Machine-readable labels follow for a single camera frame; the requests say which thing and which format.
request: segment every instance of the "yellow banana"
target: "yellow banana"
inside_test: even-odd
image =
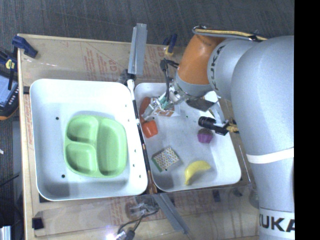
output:
[[[198,161],[192,162],[184,170],[184,177],[185,177],[184,184],[189,185],[190,183],[189,181],[193,175],[195,175],[197,172],[206,171],[210,168],[211,166],[206,161],[198,160]]]

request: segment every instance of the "green plate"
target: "green plate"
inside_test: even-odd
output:
[[[101,116],[77,115],[67,124],[64,161],[80,175],[112,178],[127,164],[127,135],[119,122]]]

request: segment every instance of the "metal bracket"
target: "metal bracket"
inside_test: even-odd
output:
[[[177,212],[168,195],[166,193],[161,193],[155,194],[152,197],[160,206],[161,210],[169,220],[173,229],[177,232],[183,232],[183,234],[185,235],[189,234],[190,229],[188,228],[187,224],[182,219],[180,214]]]
[[[128,73],[142,76],[144,72],[147,25],[137,23],[133,28]]]
[[[0,240],[11,240],[11,226],[0,227]]]
[[[190,107],[206,112],[209,108],[211,108],[215,103],[209,100],[198,98],[198,99],[187,99],[185,101],[187,105]]]
[[[228,123],[218,102],[214,103],[209,111],[214,116],[216,126],[223,128]]]

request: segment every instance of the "white basin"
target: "white basin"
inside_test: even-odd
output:
[[[144,97],[161,96],[165,91],[165,83],[139,84],[134,92],[137,106],[140,107]],[[214,91],[209,92],[205,98],[212,102],[218,101]],[[179,116],[155,115],[158,134],[151,138],[144,137],[153,180],[157,187],[165,192],[175,192],[237,183],[241,178],[241,169],[230,134],[222,136],[215,133],[210,143],[200,143],[197,137],[198,130],[201,129],[198,119],[212,115],[192,108],[185,102],[179,106]],[[167,171],[160,172],[151,158],[166,147],[171,147],[180,161],[171,165]],[[185,185],[185,169],[196,160],[208,162],[211,169],[195,175],[192,184]]]
[[[30,87],[36,184],[50,201],[143,193],[146,166],[130,91],[117,82],[39,79]],[[76,115],[107,117],[121,123],[127,136],[127,163],[113,178],[80,175],[64,160],[64,137]]]

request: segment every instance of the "blue clamp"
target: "blue clamp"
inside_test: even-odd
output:
[[[0,64],[3,64],[8,70],[17,72],[17,56],[13,53],[0,48]]]
[[[38,51],[35,50],[23,37],[15,35],[11,42],[14,46],[13,52],[0,48],[0,64],[10,71],[8,90],[11,90],[15,72],[18,72],[18,48],[24,49],[24,54],[35,58]]]
[[[165,54],[166,55],[173,55],[173,51],[174,51],[174,47],[176,45],[176,41],[177,41],[177,34],[172,34],[170,37],[167,37],[164,41],[163,41],[163,45],[167,46],[165,49]]]
[[[14,47],[24,49],[25,55],[33,59],[37,56],[38,51],[35,50],[23,37],[15,35],[11,43]]]

